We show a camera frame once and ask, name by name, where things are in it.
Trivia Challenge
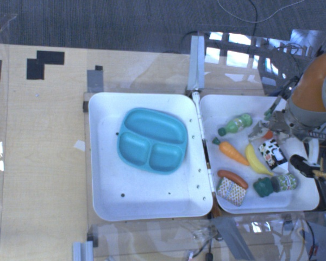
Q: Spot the blue divided plate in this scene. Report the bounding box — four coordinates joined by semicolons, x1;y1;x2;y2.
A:
116;107;189;176

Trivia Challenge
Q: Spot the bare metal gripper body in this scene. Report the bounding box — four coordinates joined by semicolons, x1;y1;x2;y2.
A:
267;110;298;142

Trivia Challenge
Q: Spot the green labelled can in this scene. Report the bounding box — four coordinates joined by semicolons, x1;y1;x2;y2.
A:
271;172;298;194

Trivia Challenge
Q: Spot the black cylinder on white bracket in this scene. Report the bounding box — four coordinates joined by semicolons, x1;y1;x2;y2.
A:
289;137;321;179

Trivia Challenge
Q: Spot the cow print carton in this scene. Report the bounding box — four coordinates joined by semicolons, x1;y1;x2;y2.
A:
258;138;289;172

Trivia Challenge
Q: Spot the yellow banana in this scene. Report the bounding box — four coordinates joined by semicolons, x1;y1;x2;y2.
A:
244;143;275;177

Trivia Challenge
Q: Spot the green plastic bottle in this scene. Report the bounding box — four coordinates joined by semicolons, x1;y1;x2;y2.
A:
217;113;254;137

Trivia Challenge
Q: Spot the orange carrot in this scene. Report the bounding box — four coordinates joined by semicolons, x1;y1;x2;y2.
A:
212;136;250;167

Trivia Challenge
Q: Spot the dark green pepper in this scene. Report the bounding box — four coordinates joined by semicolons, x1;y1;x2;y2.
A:
253;177;275;198

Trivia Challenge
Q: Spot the green patterned packet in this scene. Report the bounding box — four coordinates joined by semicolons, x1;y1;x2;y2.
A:
216;177;247;207

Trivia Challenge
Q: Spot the white plastic tray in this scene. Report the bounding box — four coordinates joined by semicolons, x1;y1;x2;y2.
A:
199;94;321;215
87;92;214;222

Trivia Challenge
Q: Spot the red sausage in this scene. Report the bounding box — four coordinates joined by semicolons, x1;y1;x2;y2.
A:
217;169;249;190

